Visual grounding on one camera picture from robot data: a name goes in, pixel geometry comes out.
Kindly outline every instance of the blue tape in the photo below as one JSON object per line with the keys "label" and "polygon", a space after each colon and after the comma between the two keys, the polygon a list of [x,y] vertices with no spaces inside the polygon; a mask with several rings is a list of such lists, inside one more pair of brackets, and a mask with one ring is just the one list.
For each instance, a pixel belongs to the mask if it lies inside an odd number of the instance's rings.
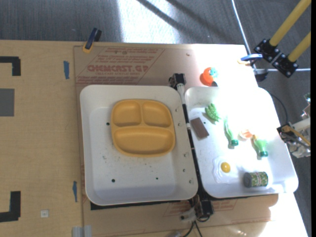
{"label": "blue tape", "polygon": [[74,184],[73,184],[73,192],[75,195],[75,202],[77,202],[77,182],[76,181],[74,181]]}
{"label": "blue tape", "polygon": [[69,79],[69,62],[64,61],[64,73],[65,73],[65,78]]}
{"label": "blue tape", "polygon": [[98,29],[93,28],[93,30],[92,30],[92,32],[91,32],[91,34],[90,34],[90,36],[89,36],[89,39],[88,39],[88,41],[87,41],[87,44],[85,45],[85,48],[86,48],[86,49],[90,49],[90,48],[91,48],[92,43],[93,43],[93,41],[94,41],[94,37],[95,37],[95,35],[96,35],[97,33],[98,33]]}
{"label": "blue tape", "polygon": [[251,61],[251,60],[259,60],[262,58],[263,58],[262,54],[252,53],[252,54],[249,54],[245,57],[242,57],[240,60],[241,61]]}

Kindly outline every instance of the black clamp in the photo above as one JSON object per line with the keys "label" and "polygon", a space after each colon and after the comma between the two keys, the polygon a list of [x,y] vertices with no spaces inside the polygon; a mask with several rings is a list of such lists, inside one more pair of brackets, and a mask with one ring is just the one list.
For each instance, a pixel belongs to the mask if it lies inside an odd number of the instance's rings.
{"label": "black clamp", "polygon": [[300,145],[302,145],[303,147],[307,148],[307,149],[311,149],[311,145],[310,142],[308,142],[306,139],[304,140],[300,140],[298,139],[298,136],[303,139],[303,135],[300,134],[299,132],[295,131],[295,129],[292,128],[291,123],[287,123],[285,125],[282,125],[280,127],[277,128],[277,131],[282,139],[283,142],[296,142]]}
{"label": "black clamp", "polygon": [[250,65],[252,66],[253,64],[255,64],[256,61],[258,61],[262,58],[263,58],[262,54],[252,53],[252,54],[249,54],[245,57],[242,57],[240,60],[241,61],[250,61]]}
{"label": "black clamp", "polygon": [[94,41],[98,42],[101,37],[102,31],[98,30],[97,28],[93,28],[88,41],[83,45],[82,50],[85,53],[90,53],[93,48]]}
{"label": "black clamp", "polygon": [[172,77],[169,78],[169,85],[175,90],[177,90],[177,85],[179,83],[182,83],[183,85],[187,83],[184,74],[173,74]]}

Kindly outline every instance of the black cable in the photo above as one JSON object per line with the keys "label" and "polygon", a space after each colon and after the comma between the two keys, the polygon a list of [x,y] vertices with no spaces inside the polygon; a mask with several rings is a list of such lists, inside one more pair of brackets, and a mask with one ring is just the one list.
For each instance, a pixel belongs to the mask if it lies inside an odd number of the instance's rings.
{"label": "black cable", "polygon": [[275,95],[271,94],[270,92],[268,92],[272,97],[274,97],[275,99],[277,99],[280,104],[282,105],[283,109],[284,109],[284,112],[285,112],[285,123],[287,124],[288,123],[288,114],[287,114],[287,110],[286,110],[286,107],[285,105],[283,104],[283,102]]}
{"label": "black cable", "polygon": [[187,237],[187,236],[191,233],[191,231],[192,231],[194,225],[197,227],[197,231],[198,231],[200,237],[203,237],[203,236],[202,236],[202,233],[200,232],[200,230],[199,230],[199,228],[198,228],[198,225],[197,225],[197,222],[196,222],[196,221],[193,221],[193,223],[192,223],[192,225],[191,225],[189,231],[188,231],[185,235],[183,235],[182,237]]}
{"label": "black cable", "polygon": [[210,215],[206,219],[197,218],[197,220],[200,221],[200,222],[206,222],[206,221],[209,220],[209,218],[210,218]]}
{"label": "black cable", "polygon": [[195,223],[195,225],[196,225],[196,227],[197,227],[197,231],[198,231],[198,233],[199,233],[200,237],[203,237],[203,236],[202,236],[202,234],[201,234],[201,232],[200,232],[200,230],[199,230],[199,228],[198,228],[197,222],[196,222],[196,221],[194,221],[194,223]]}
{"label": "black cable", "polygon": [[194,224],[195,224],[195,221],[192,222],[192,225],[191,225],[189,231],[185,235],[183,235],[182,237],[187,237],[190,234],[190,232],[192,231],[192,229],[194,227]]}
{"label": "black cable", "polygon": [[196,194],[196,204],[198,203],[198,195]]}

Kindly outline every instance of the green toy vegetable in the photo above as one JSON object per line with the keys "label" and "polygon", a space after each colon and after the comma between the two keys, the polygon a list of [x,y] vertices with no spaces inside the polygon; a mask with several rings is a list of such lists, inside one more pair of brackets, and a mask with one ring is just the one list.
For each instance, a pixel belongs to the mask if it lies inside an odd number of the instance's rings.
{"label": "green toy vegetable", "polygon": [[214,104],[210,104],[209,106],[207,106],[205,108],[205,112],[206,112],[206,115],[214,121],[218,122],[221,119],[217,113],[217,110]]}

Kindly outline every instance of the green can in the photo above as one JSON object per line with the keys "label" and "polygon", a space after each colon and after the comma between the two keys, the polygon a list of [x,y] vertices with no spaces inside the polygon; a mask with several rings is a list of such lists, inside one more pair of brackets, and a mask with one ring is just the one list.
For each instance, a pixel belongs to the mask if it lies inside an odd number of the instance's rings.
{"label": "green can", "polygon": [[250,172],[243,176],[243,184],[247,187],[261,187],[268,185],[268,175],[266,172]]}

